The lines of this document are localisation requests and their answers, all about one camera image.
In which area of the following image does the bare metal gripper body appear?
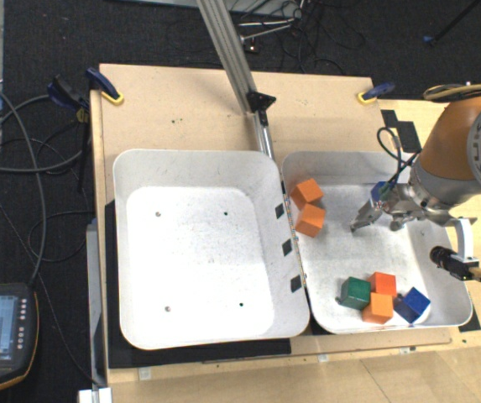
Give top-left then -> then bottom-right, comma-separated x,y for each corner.
374,181 -> 456,228

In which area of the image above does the thin metal rod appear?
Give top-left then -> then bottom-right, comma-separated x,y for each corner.
253,110 -> 308,289

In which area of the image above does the black cylinder on white bracket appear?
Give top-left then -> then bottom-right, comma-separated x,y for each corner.
429,217 -> 481,283

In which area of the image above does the orange cube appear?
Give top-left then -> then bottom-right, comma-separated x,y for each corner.
369,271 -> 398,298
361,291 -> 395,326
290,177 -> 325,211
294,203 -> 327,239

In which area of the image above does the white plastic tray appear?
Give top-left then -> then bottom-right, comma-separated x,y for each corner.
112,148 -> 311,351
280,150 -> 474,335

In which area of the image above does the green cube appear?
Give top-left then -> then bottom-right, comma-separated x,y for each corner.
335,276 -> 372,311

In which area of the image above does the blue cube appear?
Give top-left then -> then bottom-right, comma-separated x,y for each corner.
369,181 -> 389,203
392,286 -> 432,325

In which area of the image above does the pale wood board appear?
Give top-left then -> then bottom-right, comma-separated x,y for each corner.
98,62 -> 453,385

